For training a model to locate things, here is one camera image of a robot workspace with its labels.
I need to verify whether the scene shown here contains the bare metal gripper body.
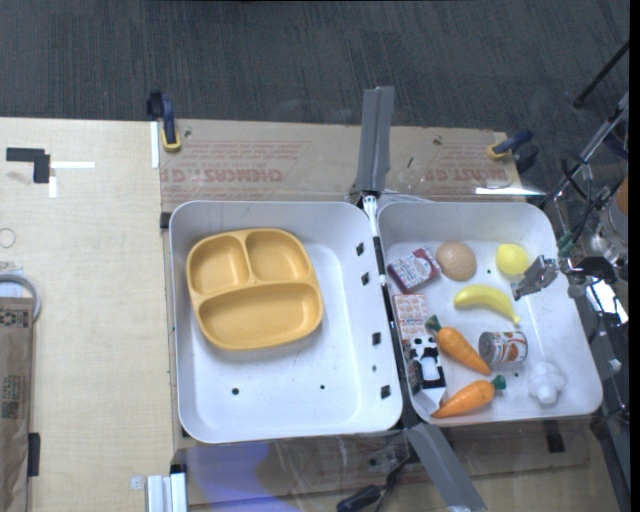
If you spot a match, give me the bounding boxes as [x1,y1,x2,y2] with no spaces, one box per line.
[555,202,630,274]

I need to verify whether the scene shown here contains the yellow lemon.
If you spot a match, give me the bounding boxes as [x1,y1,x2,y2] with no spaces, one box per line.
[495,242,530,277]

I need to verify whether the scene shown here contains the yellow banana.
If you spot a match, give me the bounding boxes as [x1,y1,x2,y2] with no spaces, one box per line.
[453,284,522,326]

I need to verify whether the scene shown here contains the white plastic tray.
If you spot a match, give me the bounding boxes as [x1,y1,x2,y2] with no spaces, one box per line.
[168,199,404,445]
[375,199,605,427]

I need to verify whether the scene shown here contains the orange and white can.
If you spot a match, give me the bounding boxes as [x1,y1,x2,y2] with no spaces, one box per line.
[478,330,529,365]

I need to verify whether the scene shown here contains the orange carrot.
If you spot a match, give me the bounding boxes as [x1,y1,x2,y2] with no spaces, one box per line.
[424,314,493,377]
[430,374,507,420]

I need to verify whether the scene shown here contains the white cauliflower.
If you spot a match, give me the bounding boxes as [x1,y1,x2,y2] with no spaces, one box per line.
[527,360,568,406]

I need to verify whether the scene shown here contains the red and white carton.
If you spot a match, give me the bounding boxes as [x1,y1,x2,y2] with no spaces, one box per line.
[386,246,443,295]

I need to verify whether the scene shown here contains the orange and white carton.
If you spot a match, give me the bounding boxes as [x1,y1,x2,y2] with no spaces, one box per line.
[392,293,429,345]

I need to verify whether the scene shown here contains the black and white carton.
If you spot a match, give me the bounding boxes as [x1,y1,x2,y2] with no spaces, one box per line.
[405,335,448,396]

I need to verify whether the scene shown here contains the brown cardboard board red print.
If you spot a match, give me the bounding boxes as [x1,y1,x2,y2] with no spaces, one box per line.
[157,117,592,506]

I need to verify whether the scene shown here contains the yellow divided plate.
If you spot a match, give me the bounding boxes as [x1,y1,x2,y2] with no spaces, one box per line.
[185,227,325,351]

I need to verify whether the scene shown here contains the brown paper packet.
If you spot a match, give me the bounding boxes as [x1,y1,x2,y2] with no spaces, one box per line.
[0,296,35,512]

